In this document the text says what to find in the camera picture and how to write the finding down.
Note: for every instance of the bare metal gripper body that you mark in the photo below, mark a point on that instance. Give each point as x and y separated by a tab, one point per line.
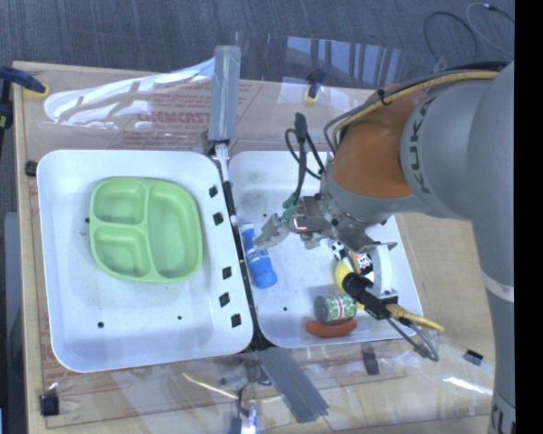
314	222

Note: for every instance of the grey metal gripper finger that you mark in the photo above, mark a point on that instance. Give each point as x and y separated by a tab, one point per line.
271	238
273	224

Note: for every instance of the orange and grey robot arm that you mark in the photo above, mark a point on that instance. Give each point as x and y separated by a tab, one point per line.
452	143

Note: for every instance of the blue plastic bottle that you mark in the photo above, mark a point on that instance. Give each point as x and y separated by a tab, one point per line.
261	269

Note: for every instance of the yellow banana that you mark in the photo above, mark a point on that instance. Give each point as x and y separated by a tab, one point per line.
341	273

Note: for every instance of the black and white cow carton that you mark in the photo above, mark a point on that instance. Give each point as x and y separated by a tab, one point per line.
364	261

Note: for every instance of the white plastic tray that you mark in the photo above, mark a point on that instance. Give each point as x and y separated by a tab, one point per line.
131	323
298	296

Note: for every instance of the green and red can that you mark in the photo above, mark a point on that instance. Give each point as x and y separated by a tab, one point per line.
337	308

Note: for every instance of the green divided plate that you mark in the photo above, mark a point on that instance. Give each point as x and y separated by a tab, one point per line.
172	229

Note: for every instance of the orange sausage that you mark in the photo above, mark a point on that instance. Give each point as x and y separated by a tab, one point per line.
330	329

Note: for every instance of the brown cardboard board red print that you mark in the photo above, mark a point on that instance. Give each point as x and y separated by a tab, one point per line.
172	111

